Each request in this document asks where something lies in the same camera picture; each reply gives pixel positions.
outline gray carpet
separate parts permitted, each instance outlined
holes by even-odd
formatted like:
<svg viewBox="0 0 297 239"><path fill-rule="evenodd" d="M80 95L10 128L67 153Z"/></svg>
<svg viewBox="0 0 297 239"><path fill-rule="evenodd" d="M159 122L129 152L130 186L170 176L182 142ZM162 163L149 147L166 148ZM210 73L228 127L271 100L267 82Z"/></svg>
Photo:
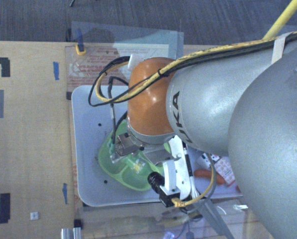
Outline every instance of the gray carpet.
<svg viewBox="0 0 297 239"><path fill-rule="evenodd" d="M0 0L0 40L66 41L73 21L184 32L185 44L260 39L291 0ZM297 12L282 32L297 30ZM88 41L97 41L89 34Z"/></svg>

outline white tray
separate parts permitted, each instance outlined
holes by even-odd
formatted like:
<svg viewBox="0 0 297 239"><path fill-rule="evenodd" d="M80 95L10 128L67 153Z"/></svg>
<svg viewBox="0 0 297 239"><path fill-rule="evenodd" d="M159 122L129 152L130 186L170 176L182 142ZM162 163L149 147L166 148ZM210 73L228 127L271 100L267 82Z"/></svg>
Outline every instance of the white tray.
<svg viewBox="0 0 297 239"><path fill-rule="evenodd" d="M112 95L116 96L127 87L114 86ZM139 192L129 189L106 174L97 161L98 151L112 130L109 105L91 107L88 96L91 86L80 86L72 93L73 123L76 142L76 157L78 171L78 192L81 200L94 207L159 202L158 195L153 191ZM106 95L107 86L102 87ZM92 103L98 103L95 96ZM116 104L116 119L119 119L127 110L127 102ZM189 152L193 170L200 153L194 150ZM206 179L196 179L196 186L203 191L208 186ZM236 197L240 194L235 190L235 183L230 187L220 185L216 188L212 198Z"/></svg>

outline yellow clip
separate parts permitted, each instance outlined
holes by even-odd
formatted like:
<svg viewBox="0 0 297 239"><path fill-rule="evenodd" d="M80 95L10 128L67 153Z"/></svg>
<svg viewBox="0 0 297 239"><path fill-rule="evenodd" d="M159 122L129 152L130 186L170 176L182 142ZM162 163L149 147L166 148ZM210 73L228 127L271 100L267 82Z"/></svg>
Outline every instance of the yellow clip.
<svg viewBox="0 0 297 239"><path fill-rule="evenodd" d="M78 54L79 56L84 56L85 53L87 52L87 50L85 49L85 47L84 47L84 51L80 51L80 50L79 50L79 46L78 46L77 44L75 45L75 49L77 50L77 54Z"/></svg>

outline green plastic object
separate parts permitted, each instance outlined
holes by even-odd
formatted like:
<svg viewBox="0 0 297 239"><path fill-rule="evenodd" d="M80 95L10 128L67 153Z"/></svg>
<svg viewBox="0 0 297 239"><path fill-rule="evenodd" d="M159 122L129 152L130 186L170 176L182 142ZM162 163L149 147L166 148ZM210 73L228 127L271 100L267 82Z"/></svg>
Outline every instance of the green plastic object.
<svg viewBox="0 0 297 239"><path fill-rule="evenodd" d="M123 121L116 131L116 136L126 132L126 121ZM163 174L163 166L155 166L142 151L136 156L129 154L116 164L113 164L110 159L109 150L111 146L111 135L112 132L99 150L98 159L100 167L109 176L130 189L136 191L150 190L151 186L147 181L148 175L152 172Z"/></svg>

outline orange object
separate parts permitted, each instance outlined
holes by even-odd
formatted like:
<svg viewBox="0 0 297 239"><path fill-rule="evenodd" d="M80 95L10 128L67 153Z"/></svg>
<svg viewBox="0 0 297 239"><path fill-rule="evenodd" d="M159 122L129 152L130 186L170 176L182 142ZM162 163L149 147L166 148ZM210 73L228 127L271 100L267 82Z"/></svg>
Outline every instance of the orange object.
<svg viewBox="0 0 297 239"><path fill-rule="evenodd" d="M194 171L195 177L204 177L207 179L211 179L211 171L206 169L197 169ZM224 178L220 174L216 174L217 184L222 185L225 183Z"/></svg>
<svg viewBox="0 0 297 239"><path fill-rule="evenodd" d="M156 73L172 61L170 58L157 57L139 63L131 73L129 87ZM173 132L166 115L166 93L173 74L160 79L128 101L128 121L138 133L162 135Z"/></svg>

